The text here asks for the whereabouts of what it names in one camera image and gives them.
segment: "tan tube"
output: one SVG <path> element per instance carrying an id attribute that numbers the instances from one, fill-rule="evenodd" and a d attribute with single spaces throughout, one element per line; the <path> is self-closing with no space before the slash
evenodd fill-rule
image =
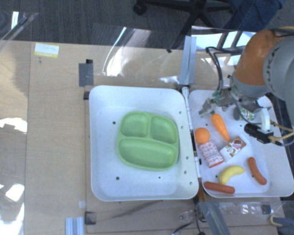
<path id="1" fill-rule="evenodd" d="M 262 30 L 256 33 L 247 43 L 238 61 L 235 71 L 237 80 L 248 85 L 265 85 L 264 61 L 270 49 L 284 39 L 284 37 L 275 37 L 271 30 Z"/>

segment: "jeans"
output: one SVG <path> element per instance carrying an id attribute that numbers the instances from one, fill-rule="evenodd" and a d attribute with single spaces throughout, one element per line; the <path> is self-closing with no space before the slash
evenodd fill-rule
<path id="1" fill-rule="evenodd" d="M 266 27 L 286 0 L 227 0 L 233 12 L 225 29 L 257 32 Z"/>

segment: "gray carpet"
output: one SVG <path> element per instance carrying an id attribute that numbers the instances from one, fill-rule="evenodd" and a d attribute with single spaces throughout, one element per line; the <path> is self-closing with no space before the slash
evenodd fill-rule
<path id="1" fill-rule="evenodd" d="M 172 41 L 188 18 L 185 12 L 148 6 L 138 16 L 135 0 L 0 0 L 0 10 L 38 12 L 32 24 L 32 40 L 41 42 L 96 44 L 94 24 L 117 25 L 165 33 L 164 42 Z M 214 13 L 219 27 L 229 19 L 227 12 Z M 288 0 L 268 28 L 294 26 L 294 0 Z M 29 40 L 29 34 L 19 36 Z"/>

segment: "plastic tray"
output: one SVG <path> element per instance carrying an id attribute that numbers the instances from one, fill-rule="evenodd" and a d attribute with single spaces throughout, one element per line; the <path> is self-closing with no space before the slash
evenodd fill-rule
<path id="1" fill-rule="evenodd" d="M 132 111 L 119 125 L 117 152 L 128 165 L 149 170 L 168 170 L 179 153 L 176 124 L 149 112 Z"/>
<path id="2" fill-rule="evenodd" d="M 209 97 L 212 98 L 213 91 L 196 90 L 189 95 L 189 104 L 191 108 L 191 118 L 194 129 L 199 127 L 207 128 L 211 133 L 211 138 L 217 148 L 220 150 L 226 145 L 226 140 L 218 133 L 213 123 L 211 115 L 205 115 L 203 118 L 199 116 L 198 111 L 202 108 L 204 101 Z M 263 107 L 272 107 L 270 100 L 267 97 L 262 97 L 258 100 Z M 234 106 L 223 112 L 221 108 L 216 108 L 215 112 L 220 113 L 226 124 L 229 136 L 235 138 L 244 132 L 246 122 L 244 120 L 236 121 L 233 118 Z M 270 119 L 276 121 L 273 107 L 269 110 Z M 275 135 L 280 135 L 278 127 L 271 128 Z M 200 173 L 203 182 L 211 181 L 218 183 L 218 176 L 227 167 L 231 165 L 240 165 L 245 169 L 245 172 L 240 175 L 233 176 L 228 181 L 227 185 L 235 187 L 235 194 L 230 195 L 222 192 L 205 189 L 206 192 L 217 198 L 229 197 L 277 197 L 289 196 L 294 191 L 294 178 L 289 165 L 286 150 L 282 146 L 275 144 L 262 144 L 255 138 L 248 136 L 249 144 L 244 147 L 237 155 L 227 162 L 223 162 L 215 167 L 209 168 L 198 152 L 198 157 L 201 159 Z M 259 171 L 267 179 L 266 185 L 260 185 L 253 177 L 248 166 L 248 158 L 254 157 Z"/>
<path id="3" fill-rule="evenodd" d="M 90 93 L 91 188 L 103 201 L 190 199 L 198 177 L 185 101 L 173 89 L 97 86 Z M 159 114 L 178 129 L 179 156 L 168 170 L 125 164 L 117 154 L 122 118 L 132 111 Z"/>

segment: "yellow sticky note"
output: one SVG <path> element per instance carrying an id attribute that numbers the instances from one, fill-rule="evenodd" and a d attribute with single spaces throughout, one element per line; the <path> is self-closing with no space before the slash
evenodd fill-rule
<path id="1" fill-rule="evenodd" d="M 59 46 L 36 43 L 35 56 L 58 58 Z"/>

